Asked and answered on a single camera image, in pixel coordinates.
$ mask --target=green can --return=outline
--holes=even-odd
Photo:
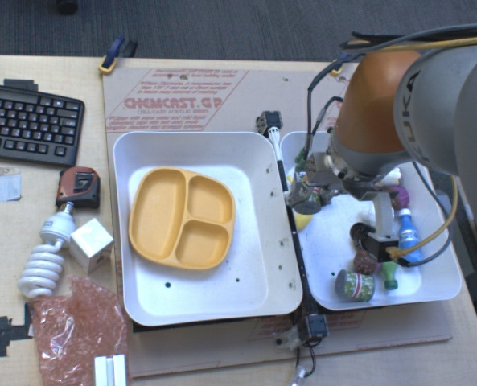
[[[335,291],[340,296],[357,300],[358,302],[368,302],[374,296],[376,281],[373,276],[350,272],[342,269],[335,280]]]

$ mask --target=yellow cable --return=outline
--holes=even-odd
[[[418,244],[415,244],[411,248],[396,248],[393,246],[386,248],[386,252],[389,254],[390,258],[393,261],[397,261],[399,257],[406,256],[408,253],[411,253],[412,251],[417,250],[418,248],[421,248],[425,244],[428,244],[451,224],[451,222],[454,219],[454,215],[456,214],[456,209],[458,207],[458,186],[456,184],[456,178],[453,175],[450,176],[450,182],[453,187],[453,201],[451,203],[451,210],[450,210],[449,216],[447,217],[444,224],[440,228],[438,228],[436,232],[429,235],[423,241],[421,241]]]
[[[396,44],[381,48],[379,51],[429,50],[434,48],[473,46],[477,44],[477,37],[469,39],[443,40],[440,42]]]

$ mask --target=white box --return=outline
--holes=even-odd
[[[113,238],[95,218],[70,235],[69,252],[86,273],[92,272],[109,259],[112,247]]]
[[[327,148],[329,134],[318,132],[313,145]],[[281,140],[286,173],[295,166],[295,157],[304,147],[306,132],[291,132]],[[444,222],[433,197],[426,191],[411,162],[401,164],[403,185],[409,192],[412,218],[422,239],[435,232]],[[426,168],[421,168],[426,175]],[[376,292],[369,302],[356,302],[339,296],[335,280],[341,269],[353,270],[356,248],[349,237],[351,226],[363,221],[360,214],[372,206],[372,201],[358,201],[350,195],[338,195],[313,216],[300,233],[302,256],[306,266],[310,292],[315,301],[329,310],[355,310],[372,307],[435,302],[454,298],[462,288],[462,272],[452,244],[431,262],[418,267],[398,267],[396,290],[384,289],[381,273],[373,276]],[[422,247],[425,257],[437,252],[447,240],[446,231]]]
[[[95,386],[126,386],[125,355],[97,356],[93,361]]]
[[[302,284],[270,142],[254,132],[130,132],[113,148],[128,315],[143,326],[289,314]],[[143,176],[173,166],[213,177],[232,192],[236,220],[224,261],[185,270],[149,261],[129,240],[129,219]]]

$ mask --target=gray carpet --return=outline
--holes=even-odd
[[[0,55],[102,57],[124,34],[136,57],[332,61],[353,31],[407,34],[477,23],[477,0],[78,0],[59,15],[55,0],[0,0]],[[447,195],[449,183],[433,175]],[[468,256],[477,245],[457,214]]]

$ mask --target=pink bubble wrap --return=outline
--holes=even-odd
[[[30,301],[43,386],[93,386],[95,357],[128,351],[127,320],[117,295],[88,278],[69,279],[71,297]]]

